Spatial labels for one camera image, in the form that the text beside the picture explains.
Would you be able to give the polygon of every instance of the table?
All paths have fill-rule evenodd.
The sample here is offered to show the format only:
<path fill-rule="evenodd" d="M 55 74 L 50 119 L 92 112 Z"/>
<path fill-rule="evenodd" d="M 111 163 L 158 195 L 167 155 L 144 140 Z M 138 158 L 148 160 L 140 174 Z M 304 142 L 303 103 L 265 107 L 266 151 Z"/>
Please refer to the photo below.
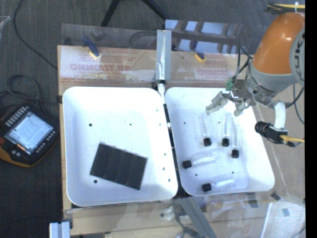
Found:
<path fill-rule="evenodd" d="M 86 77 L 81 78 L 63 78 L 61 71 L 61 52 L 63 46 L 58 47 L 59 61 L 59 95 L 62 96 L 64 91 L 72 86 L 123 86 L 123 87 L 153 87 L 153 73 L 155 72 L 156 52 L 153 50 L 142 50 L 140 53 L 136 50 L 116 50 L 108 48 L 108 52 L 119 52 L 118 54 L 126 54 L 132 52 L 133 56 L 138 57 L 137 65 L 134 67 L 137 72 L 145 69 L 148 72 L 148 77 L 139 80 L 136 74 L 117 73 L 116 70 L 108 70 L 111 74 L 110 79 L 105 79 L 104 74 L 86 74 Z M 190 64 L 194 61 L 193 53 L 175 52 L 172 57 L 172 64 Z M 195 78 L 200 76 L 198 70 L 181 70 L 174 74 L 173 80 L 166 83 L 167 88 L 172 86 L 195 86 L 195 87 L 223 87 L 225 79 L 233 73 L 236 67 L 235 55 L 223 54 L 206 54 L 207 61 L 222 61 L 218 64 L 218 70 L 223 73 L 219 80 L 200 80 Z M 200 69 L 201 73 L 208 76 L 209 68 Z M 290 95 L 289 90 L 282 93 L 285 98 Z M 254 108 L 256 118 L 258 120 L 270 120 L 272 113 L 263 108 Z M 61 154 L 62 154 L 62 181 L 63 181 L 63 211 L 64 218 L 72 220 L 71 235 L 96 234 L 104 233 L 106 237 L 127 237 L 135 235 L 136 237 L 162 237 L 162 232 L 165 237 L 175 237 L 176 234 L 181 234 L 182 227 L 175 219 L 175 213 L 180 216 L 180 221 L 183 225 L 193 227 L 193 223 L 188 216 L 182 212 L 180 200 L 173 199 L 160 202 L 145 202 L 145 203 L 128 203 L 116 204 L 107 206 L 77 208 L 69 201 L 65 187 L 65 141 L 63 134 L 63 112 L 62 104 L 60 104 L 60 125 L 61 125 Z M 285 183 L 283 175 L 283 154 L 289 149 L 281 149 L 280 146 L 271 145 L 270 142 L 264 141 L 267 148 L 274 176 L 275 186 L 272 190 L 263 193 L 239 193 L 216 195 L 213 197 L 197 197 L 194 198 L 196 203 L 200 205 L 205 218 L 211 224 L 211 227 L 218 237 L 228 237 L 236 234 L 239 237 L 260 237 L 264 228 L 265 219 L 268 215 L 269 206 L 276 202 L 295 203 L 302 205 L 300 193 L 297 193 L 292 188 L 289 188 Z M 295 162 L 301 162 L 302 157 L 298 157 Z"/>

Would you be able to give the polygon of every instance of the wire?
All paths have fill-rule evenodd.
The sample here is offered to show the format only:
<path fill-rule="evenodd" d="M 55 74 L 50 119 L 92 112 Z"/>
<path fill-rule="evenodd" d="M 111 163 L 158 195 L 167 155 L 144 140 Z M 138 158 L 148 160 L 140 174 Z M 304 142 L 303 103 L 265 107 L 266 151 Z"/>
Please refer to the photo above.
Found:
<path fill-rule="evenodd" d="M 183 233 L 181 238 L 184 238 L 185 234 L 189 234 L 190 237 L 194 237 L 194 238 L 202 238 L 198 232 L 196 232 L 195 230 L 191 229 L 190 227 L 186 227 L 182 224 L 182 222 L 180 221 L 180 217 L 179 215 L 177 215 L 175 217 L 175 220 L 179 223 L 179 225 L 182 227 Z"/>
<path fill-rule="evenodd" d="M 36 89 L 36 96 L 31 96 L 29 94 L 26 94 L 26 93 L 23 93 L 23 92 L 19 92 L 19 91 L 15 91 L 12 89 L 12 84 L 13 84 L 13 81 L 17 78 L 26 78 L 28 80 L 31 81 L 31 85 L 33 85 Z M 22 98 L 22 99 L 26 99 L 26 100 L 30 100 L 30 101 L 36 101 L 37 102 L 37 105 L 38 105 L 38 108 L 43 112 L 45 113 L 46 115 L 48 115 L 48 111 L 47 109 L 42 105 L 42 103 L 47 103 L 47 104 L 58 104 L 58 102 L 52 102 L 52 101 L 49 101 L 49 100 L 46 100 L 46 99 L 42 99 L 41 98 L 41 91 L 40 91 L 40 87 L 38 85 L 38 83 L 35 81 L 35 79 L 29 77 L 29 76 L 25 76 L 25 75 L 14 75 L 14 76 L 11 76 L 7 81 L 6 81 L 6 90 L 4 91 L 1 91 L 0 92 L 0 95 L 1 94 L 11 94 L 12 96 L 16 97 L 16 98 Z M 7 109 L 9 107 L 12 107 L 12 106 L 18 106 L 18 104 L 11 104 L 11 105 L 7 105 L 7 106 L 4 106 L 4 107 L 1 107 L 0 108 L 0 112 L 2 112 L 4 109 Z"/>
<path fill-rule="evenodd" d="M 235 76 L 237 77 L 239 75 L 239 70 L 240 70 L 240 61 L 241 61 L 241 48 L 240 46 L 238 46 L 238 61 L 237 61 L 237 67 L 236 67 L 236 72 L 235 72 Z"/>
<path fill-rule="evenodd" d="M 295 142 L 301 142 L 301 143 L 305 143 L 304 139 L 299 139 L 299 138 L 295 138 L 295 137 L 291 137 L 288 135 L 280 135 L 280 137 L 284 140 L 284 141 L 295 141 Z"/>
<path fill-rule="evenodd" d="M 34 48 L 32 48 L 29 44 L 26 43 L 26 41 L 21 37 L 19 31 L 18 31 L 18 28 L 17 28 L 17 24 L 16 24 L 16 16 L 17 16 L 17 13 L 22 5 L 22 2 L 24 0 L 20 0 L 17 8 L 15 9 L 15 12 L 14 12 L 14 16 L 13 16 L 13 27 L 14 27 L 14 31 L 15 33 L 17 34 L 17 36 L 19 37 L 19 39 L 23 42 L 23 44 L 25 44 L 30 50 L 32 50 L 33 52 L 35 52 L 37 55 L 39 55 L 42 59 L 44 59 L 47 63 L 49 63 L 52 67 L 54 67 L 55 69 L 57 69 L 57 67 L 51 63 L 44 55 L 42 55 L 40 52 L 38 52 L 37 50 L 35 50 Z"/>
<path fill-rule="evenodd" d="M 267 9 L 264 10 L 265 12 L 270 12 L 272 14 L 281 14 L 287 12 L 305 12 L 305 5 L 304 4 L 281 4 L 281 3 L 267 3 Z"/>
<path fill-rule="evenodd" d="M 299 94 L 298 94 L 297 97 L 295 98 L 295 93 L 294 93 L 294 92 L 295 92 L 295 85 L 293 85 L 293 96 L 294 96 L 294 100 L 293 100 L 289 105 L 287 105 L 286 108 L 289 108 L 290 106 L 294 105 L 294 104 L 297 102 L 297 100 L 299 99 L 299 97 L 302 95 L 303 91 L 304 91 L 304 87 L 301 89 L 301 91 L 299 92 Z"/>
<path fill-rule="evenodd" d="M 138 41 L 139 39 L 143 38 L 143 37 L 154 37 L 154 40 L 156 39 L 156 32 L 151 32 L 151 31 L 140 31 L 140 32 L 136 32 L 134 34 L 132 34 L 129 38 L 129 45 L 131 48 L 136 48 L 136 41 Z"/>
<path fill-rule="evenodd" d="M 250 55 L 244 50 L 244 48 L 243 48 L 242 46 L 240 47 L 240 49 L 242 50 L 242 52 L 243 52 L 245 55 L 247 55 L 248 58 L 253 59 L 253 57 L 250 56 Z"/>
<path fill-rule="evenodd" d="M 296 101 L 298 100 L 298 98 L 295 99 L 295 85 L 293 85 L 293 97 L 294 97 L 294 107 L 295 107 L 296 115 L 297 115 L 299 121 L 300 121 L 303 125 L 305 125 L 305 122 L 303 121 L 303 119 L 301 118 L 301 116 L 300 116 L 300 114 L 299 114 L 299 112 L 298 112 L 298 108 L 297 108 L 297 104 L 296 104 Z"/>

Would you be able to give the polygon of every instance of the plastic vial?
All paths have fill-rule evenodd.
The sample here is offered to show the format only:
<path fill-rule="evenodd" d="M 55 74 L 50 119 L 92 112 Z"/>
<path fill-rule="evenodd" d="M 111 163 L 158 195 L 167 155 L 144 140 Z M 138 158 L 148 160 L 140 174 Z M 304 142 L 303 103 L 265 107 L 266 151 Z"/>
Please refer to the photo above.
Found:
<path fill-rule="evenodd" d="M 235 180 L 232 175 L 221 175 L 218 177 L 214 177 L 212 182 L 205 183 L 202 185 L 202 190 L 204 192 L 210 190 L 220 190 L 220 189 L 228 189 L 235 185 Z"/>
<path fill-rule="evenodd" d="M 229 146 L 229 125 L 230 116 L 226 115 L 223 121 L 222 146 Z"/>
<path fill-rule="evenodd" d="M 203 136 L 203 142 L 205 146 L 211 145 L 210 133 L 208 128 L 207 116 L 206 114 L 202 114 L 199 117 L 200 129 Z"/>
<path fill-rule="evenodd" d="M 195 153 L 190 159 L 183 161 L 183 168 L 187 169 L 190 167 L 201 166 L 214 162 L 215 160 L 216 158 L 212 151 L 203 151 Z"/>
<path fill-rule="evenodd" d="M 231 157 L 232 158 L 238 158 L 239 157 L 239 138 L 240 138 L 240 128 L 236 127 L 234 130 L 234 135 L 233 135 L 233 149 L 231 151 Z"/>

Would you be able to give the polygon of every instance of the metal stand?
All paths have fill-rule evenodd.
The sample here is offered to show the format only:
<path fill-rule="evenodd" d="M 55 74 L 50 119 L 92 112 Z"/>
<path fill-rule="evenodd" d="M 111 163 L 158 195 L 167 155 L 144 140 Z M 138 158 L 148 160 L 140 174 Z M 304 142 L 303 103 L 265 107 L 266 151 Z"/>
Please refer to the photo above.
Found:
<path fill-rule="evenodd" d="M 193 222 L 200 237 L 217 238 L 208 220 L 193 197 L 183 198 L 178 202 Z"/>
<path fill-rule="evenodd" d="M 159 17 L 161 17 L 163 20 L 168 19 L 168 16 L 165 14 L 165 12 L 156 4 L 153 0 L 141 0 L 144 2 L 148 7 L 150 7 L 151 10 L 153 10 Z M 110 7 L 104 17 L 104 20 L 101 23 L 101 26 L 106 27 L 109 23 L 111 16 L 113 15 L 115 9 L 119 5 L 120 0 L 112 0 Z"/>

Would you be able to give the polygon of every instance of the black cable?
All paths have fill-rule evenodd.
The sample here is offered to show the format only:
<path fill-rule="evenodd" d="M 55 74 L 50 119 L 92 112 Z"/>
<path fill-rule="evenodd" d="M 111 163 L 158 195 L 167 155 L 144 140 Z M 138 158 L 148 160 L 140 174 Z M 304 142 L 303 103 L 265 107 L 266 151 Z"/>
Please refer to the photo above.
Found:
<path fill-rule="evenodd" d="M 182 227 L 183 230 L 183 234 L 181 238 L 184 238 L 185 234 L 189 234 L 190 237 L 193 238 L 202 238 L 198 232 L 196 232 L 195 230 L 191 229 L 190 227 L 186 227 L 182 224 L 182 222 L 180 221 L 180 217 L 179 215 L 177 215 L 175 217 L 175 220 L 179 223 L 179 225 Z"/>
<path fill-rule="evenodd" d="M 134 48 L 135 47 L 134 42 L 138 41 L 142 37 L 156 37 L 156 35 L 157 35 L 156 32 L 151 32 L 151 31 L 141 31 L 141 32 L 134 33 L 129 38 L 129 45 L 130 47 Z"/>
<path fill-rule="evenodd" d="M 253 59 L 253 57 L 251 55 L 249 55 L 245 50 L 244 48 L 241 46 L 240 49 L 242 50 L 242 52 L 250 59 Z"/>
<path fill-rule="evenodd" d="M 12 89 L 12 84 L 13 84 L 14 80 L 17 79 L 17 78 L 26 78 L 26 79 L 30 80 L 32 85 L 36 89 L 36 96 L 34 97 L 34 96 L 29 95 L 29 94 L 13 90 Z M 49 101 L 49 100 L 42 99 L 41 98 L 40 87 L 39 87 L 38 83 L 35 81 L 35 79 L 33 79 L 33 78 L 29 77 L 29 76 L 21 75 L 21 74 L 17 74 L 17 75 L 11 76 L 6 81 L 6 90 L 1 91 L 0 95 L 1 94 L 10 94 L 10 95 L 12 95 L 12 96 L 14 96 L 16 98 L 22 98 L 22 99 L 29 100 L 29 101 L 36 101 L 38 108 L 43 113 L 45 113 L 46 115 L 49 115 L 49 114 L 48 114 L 48 111 L 46 110 L 46 108 L 42 105 L 42 103 L 58 104 L 57 101 L 56 102 L 52 102 L 52 101 Z M 4 107 L 1 107 L 0 108 L 0 112 L 2 110 L 4 110 L 4 109 L 8 108 L 8 107 L 11 107 L 11 106 L 17 106 L 17 104 L 11 104 L 11 105 L 7 105 L 7 106 L 4 106 Z"/>
<path fill-rule="evenodd" d="M 238 67 L 240 67 L 241 50 L 242 50 L 242 47 L 241 47 L 241 46 L 238 46 L 238 62 L 237 62 L 237 66 L 238 66 Z"/>
<path fill-rule="evenodd" d="M 294 6 L 288 6 L 287 4 L 276 4 L 273 2 L 267 3 L 267 8 L 264 10 L 264 12 L 270 12 L 272 14 L 283 14 L 287 12 L 305 12 L 305 8 L 297 8 L 296 5 Z"/>
<path fill-rule="evenodd" d="M 241 67 L 241 69 L 239 70 L 239 73 L 242 72 L 244 70 L 244 68 L 246 68 L 249 64 L 250 64 L 250 60 L 251 58 L 248 58 L 246 60 L 246 62 L 244 63 L 244 65 Z"/>
<path fill-rule="evenodd" d="M 297 98 L 295 98 L 295 85 L 293 85 L 293 97 L 294 97 L 294 101 L 293 101 L 293 102 L 294 102 L 295 112 L 296 112 L 296 115 L 297 115 L 299 121 L 300 121 L 303 125 L 305 125 L 305 122 L 303 121 L 303 119 L 301 118 L 301 116 L 300 116 L 300 114 L 299 114 L 299 112 L 298 112 L 297 104 L 296 104 L 296 102 L 297 102 L 298 98 L 301 96 L 303 90 L 304 90 L 304 88 L 302 88 L 302 90 L 301 90 L 301 92 L 298 94 Z"/>
<path fill-rule="evenodd" d="M 17 36 L 19 37 L 19 39 L 29 48 L 31 49 L 32 51 L 34 51 L 37 55 L 39 55 L 42 59 L 44 59 L 47 63 L 49 63 L 52 67 L 54 67 L 55 69 L 57 69 L 57 67 L 52 64 L 44 55 L 42 55 L 41 53 L 39 53 L 37 50 L 35 50 L 34 48 L 32 48 L 29 44 L 26 43 L 26 41 L 21 37 L 19 31 L 18 31 L 18 28 L 17 28 L 17 25 L 16 25 L 16 16 L 17 16 L 17 13 L 22 5 L 22 2 L 24 0 L 20 0 L 17 8 L 15 9 L 15 12 L 14 12 L 14 16 L 13 16 L 13 27 L 14 27 L 14 31 L 15 33 L 17 34 Z"/>
<path fill-rule="evenodd" d="M 299 99 L 299 97 L 302 95 L 303 91 L 304 91 L 304 87 L 298 93 L 297 97 L 286 108 L 289 108 L 290 106 L 294 105 L 297 102 L 297 100 Z"/>

